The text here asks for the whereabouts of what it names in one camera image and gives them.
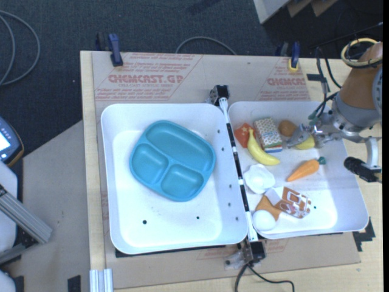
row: gray carpet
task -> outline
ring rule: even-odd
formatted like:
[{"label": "gray carpet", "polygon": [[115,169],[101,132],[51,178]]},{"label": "gray carpet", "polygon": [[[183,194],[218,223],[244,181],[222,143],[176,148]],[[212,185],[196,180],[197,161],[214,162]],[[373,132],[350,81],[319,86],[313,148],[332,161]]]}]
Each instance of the gray carpet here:
[{"label": "gray carpet", "polygon": [[[299,40],[301,57],[309,47],[383,21],[383,0],[339,0],[319,17],[307,6],[291,18],[281,9],[260,24],[253,0],[0,0],[36,31],[41,41],[37,66],[24,79],[0,86],[0,116],[20,134],[26,154],[63,132],[81,117],[81,50],[95,49],[97,32],[116,33],[123,51],[173,53],[187,38],[215,38],[239,55],[273,55],[278,45]],[[22,24],[7,16],[15,34],[15,63],[7,81],[35,58],[36,44]],[[382,39],[382,27],[366,31]],[[325,46],[338,58],[349,39]],[[182,53],[229,54],[209,41],[186,44]],[[0,79],[11,57],[11,39],[0,21]]]}]

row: toy carrot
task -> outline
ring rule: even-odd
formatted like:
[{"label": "toy carrot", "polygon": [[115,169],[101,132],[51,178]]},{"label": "toy carrot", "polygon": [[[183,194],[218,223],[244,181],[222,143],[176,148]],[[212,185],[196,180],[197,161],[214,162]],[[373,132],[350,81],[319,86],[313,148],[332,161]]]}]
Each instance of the toy carrot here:
[{"label": "toy carrot", "polygon": [[300,165],[291,175],[287,178],[286,181],[291,182],[296,179],[303,178],[305,176],[311,175],[318,171],[320,164],[325,164],[326,160],[324,157],[320,157],[318,159],[310,159],[302,165]]}]

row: blue divided plate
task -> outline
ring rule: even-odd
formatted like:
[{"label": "blue divided plate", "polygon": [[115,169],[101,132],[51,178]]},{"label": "blue divided plate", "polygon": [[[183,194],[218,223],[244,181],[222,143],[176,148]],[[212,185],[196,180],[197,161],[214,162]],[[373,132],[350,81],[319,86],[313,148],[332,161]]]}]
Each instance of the blue divided plate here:
[{"label": "blue divided plate", "polygon": [[192,131],[167,120],[151,124],[129,159],[134,177],[174,201],[188,201],[206,185],[215,167],[212,146]]}]

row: brown potato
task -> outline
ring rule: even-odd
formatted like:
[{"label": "brown potato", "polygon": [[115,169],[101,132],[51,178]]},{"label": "brown potato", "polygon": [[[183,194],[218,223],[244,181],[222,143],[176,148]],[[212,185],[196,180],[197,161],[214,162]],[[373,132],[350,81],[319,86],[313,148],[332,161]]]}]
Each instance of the brown potato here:
[{"label": "brown potato", "polygon": [[289,120],[282,120],[278,125],[278,130],[280,131],[281,135],[286,137],[292,136],[296,129],[297,126]]}]

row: banana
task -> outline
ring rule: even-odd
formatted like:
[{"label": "banana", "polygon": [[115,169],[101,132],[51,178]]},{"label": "banana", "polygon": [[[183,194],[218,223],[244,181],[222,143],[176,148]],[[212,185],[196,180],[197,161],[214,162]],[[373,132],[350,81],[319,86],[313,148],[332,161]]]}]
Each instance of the banana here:
[{"label": "banana", "polygon": [[255,160],[264,165],[276,165],[280,160],[275,156],[266,153],[261,146],[256,142],[254,137],[254,130],[249,128],[249,141],[247,142],[247,149]]}]

